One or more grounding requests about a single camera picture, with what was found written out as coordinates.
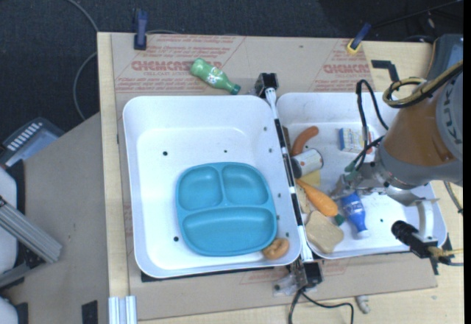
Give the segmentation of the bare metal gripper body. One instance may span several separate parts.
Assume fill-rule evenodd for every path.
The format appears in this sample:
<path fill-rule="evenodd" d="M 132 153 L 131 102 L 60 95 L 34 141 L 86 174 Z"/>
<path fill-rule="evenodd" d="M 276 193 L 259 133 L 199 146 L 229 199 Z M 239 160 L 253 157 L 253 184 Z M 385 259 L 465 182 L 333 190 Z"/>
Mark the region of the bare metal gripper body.
<path fill-rule="evenodd" d="M 439 200 L 429 186 L 405 183 L 379 162 L 365 163 L 353 180 L 352 187 L 363 194 L 385 194 L 401 205 L 436 203 Z"/>

